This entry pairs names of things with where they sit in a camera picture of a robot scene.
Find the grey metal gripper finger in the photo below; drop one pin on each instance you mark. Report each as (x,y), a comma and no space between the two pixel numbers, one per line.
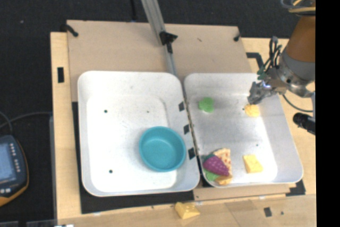
(255,90)
(264,94)

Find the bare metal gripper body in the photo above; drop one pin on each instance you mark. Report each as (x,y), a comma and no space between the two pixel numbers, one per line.
(277,83)

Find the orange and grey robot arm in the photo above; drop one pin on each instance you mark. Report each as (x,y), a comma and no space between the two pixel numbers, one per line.
(301,40)

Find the yellow round biscuit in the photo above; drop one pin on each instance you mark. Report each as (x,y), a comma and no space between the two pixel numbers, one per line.
(252,111)

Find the white plastic tray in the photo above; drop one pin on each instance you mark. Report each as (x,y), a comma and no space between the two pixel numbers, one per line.
(122,135)
(239,138)

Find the green broccoli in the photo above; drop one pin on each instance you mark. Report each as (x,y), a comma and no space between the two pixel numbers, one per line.
(206,105)

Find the yellow cheese block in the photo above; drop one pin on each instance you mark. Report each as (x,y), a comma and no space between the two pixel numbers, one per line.
(253,164)

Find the pizza slice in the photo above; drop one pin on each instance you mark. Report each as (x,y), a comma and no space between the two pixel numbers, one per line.
(224,154)

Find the purple grapes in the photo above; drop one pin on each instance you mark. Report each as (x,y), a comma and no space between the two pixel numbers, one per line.
(215,165)

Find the thin black and white rod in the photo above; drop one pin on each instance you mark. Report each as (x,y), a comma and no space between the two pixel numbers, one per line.
(172,62)

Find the orange bread piece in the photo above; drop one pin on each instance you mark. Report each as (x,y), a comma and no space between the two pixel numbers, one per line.
(224,180)

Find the green leaf toy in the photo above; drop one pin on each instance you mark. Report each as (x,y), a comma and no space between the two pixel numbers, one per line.
(210,176)

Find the teal bowl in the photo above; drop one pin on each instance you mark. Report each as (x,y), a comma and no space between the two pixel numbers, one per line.
(162,149)

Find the yellow cheese wedge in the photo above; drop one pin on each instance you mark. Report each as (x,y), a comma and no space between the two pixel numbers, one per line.
(186,210)

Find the brown cardboard board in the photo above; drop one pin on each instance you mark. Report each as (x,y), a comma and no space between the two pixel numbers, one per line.
(119,48)

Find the black cylinder on white bracket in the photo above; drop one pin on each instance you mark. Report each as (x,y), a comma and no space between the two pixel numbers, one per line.
(305,121)

